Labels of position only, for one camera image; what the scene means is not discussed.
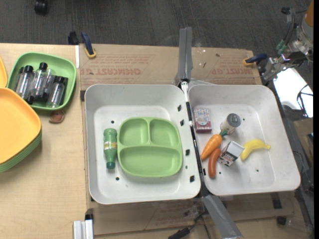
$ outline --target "table top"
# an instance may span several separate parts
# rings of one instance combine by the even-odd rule
[[[126,48],[134,47],[136,54],[143,49],[138,46]],[[110,49],[112,46],[105,45],[104,48]],[[116,48],[116,53],[121,52],[118,46]],[[75,65],[79,64],[78,46],[0,43],[0,56],[8,75],[16,59],[22,53],[30,51],[54,54],[70,60]],[[154,48],[152,52],[160,51],[165,51],[165,47]],[[88,196],[80,82],[78,70],[73,96],[64,110],[64,121],[58,124],[50,123],[50,112],[37,111],[42,123],[41,144],[19,164],[0,173],[0,239],[69,239],[72,238],[73,222],[84,220],[88,210]],[[292,200],[291,205],[293,209],[289,212],[293,210],[300,215],[298,204]],[[292,238],[285,230],[278,228],[274,217],[242,220],[236,222],[236,225],[245,238]],[[208,238],[205,226],[215,238],[220,236],[215,225],[207,223],[195,226],[189,238]],[[167,228],[96,238],[156,239],[167,238],[176,231],[176,228]]]

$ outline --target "small box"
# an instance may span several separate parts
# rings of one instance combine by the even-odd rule
[[[234,141],[230,141],[225,148],[222,149],[218,161],[225,166],[231,166],[240,156],[245,148]]]
[[[194,116],[196,133],[210,133],[211,123],[208,109],[196,108],[194,109]]]

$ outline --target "caster wheel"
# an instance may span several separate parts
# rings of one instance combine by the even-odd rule
[[[36,0],[35,1],[35,5],[34,5],[34,10],[35,12],[38,12],[38,13],[46,13],[47,11],[47,2],[46,1],[42,1],[42,0]]]

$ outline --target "toy carrot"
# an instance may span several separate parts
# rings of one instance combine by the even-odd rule
[[[221,153],[220,148],[215,149],[209,156],[208,160],[208,175],[210,178],[215,178],[216,175],[216,162]]]
[[[204,160],[207,158],[222,142],[223,136],[227,134],[227,131],[223,130],[219,134],[214,134],[207,142],[203,152],[201,153],[200,159]]]

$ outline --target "toy banana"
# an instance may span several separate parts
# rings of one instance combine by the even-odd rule
[[[245,160],[249,154],[256,150],[256,149],[261,149],[261,148],[266,148],[270,149],[270,145],[265,144],[262,140],[260,139],[253,139],[248,142],[246,142],[243,147],[245,148],[242,153],[240,154],[241,160]]]

